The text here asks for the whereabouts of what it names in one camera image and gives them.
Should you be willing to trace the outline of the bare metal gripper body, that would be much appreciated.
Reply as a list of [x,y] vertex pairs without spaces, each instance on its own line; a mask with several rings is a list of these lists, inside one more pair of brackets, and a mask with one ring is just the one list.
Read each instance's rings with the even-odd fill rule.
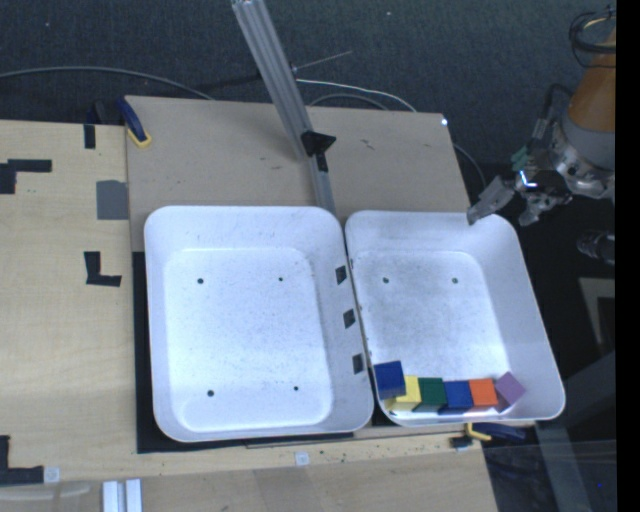
[[593,165],[571,145],[525,145],[514,154],[514,173],[527,210],[551,210],[575,196],[615,203],[615,173]]

